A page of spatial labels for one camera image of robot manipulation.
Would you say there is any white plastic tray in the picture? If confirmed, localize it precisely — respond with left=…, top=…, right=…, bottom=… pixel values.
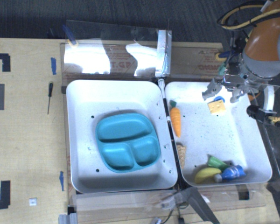
left=164, top=81, right=273, bottom=188
left=65, top=79, right=179, bottom=194

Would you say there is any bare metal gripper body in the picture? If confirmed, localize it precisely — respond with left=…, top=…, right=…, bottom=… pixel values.
left=223, top=65, right=280, bottom=92

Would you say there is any blue divided plate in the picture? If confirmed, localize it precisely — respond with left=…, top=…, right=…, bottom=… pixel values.
left=95, top=112, right=161, bottom=174

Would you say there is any blue bottle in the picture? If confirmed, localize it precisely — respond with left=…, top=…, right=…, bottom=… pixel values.
left=213, top=164, right=246, bottom=183

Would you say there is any black screwdriver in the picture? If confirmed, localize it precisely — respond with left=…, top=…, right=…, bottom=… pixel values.
left=47, top=81, right=54, bottom=115

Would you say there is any green cone-shaped object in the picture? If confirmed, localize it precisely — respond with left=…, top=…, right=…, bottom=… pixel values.
left=207, top=155, right=230, bottom=171

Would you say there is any black cylinder on white bracket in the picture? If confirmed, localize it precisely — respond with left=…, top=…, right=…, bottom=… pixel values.
left=246, top=85, right=278, bottom=126

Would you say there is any tan waffle cone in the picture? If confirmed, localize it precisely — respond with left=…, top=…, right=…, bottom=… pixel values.
left=176, top=144, right=187, bottom=170

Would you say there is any yellow cheese slice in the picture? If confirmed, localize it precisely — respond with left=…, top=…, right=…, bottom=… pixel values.
left=207, top=99, right=227, bottom=115

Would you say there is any orange carrot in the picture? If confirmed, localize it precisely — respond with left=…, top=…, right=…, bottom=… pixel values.
left=169, top=100, right=182, bottom=138

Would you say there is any yellow banana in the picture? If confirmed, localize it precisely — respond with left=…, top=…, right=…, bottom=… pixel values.
left=194, top=167, right=222, bottom=185

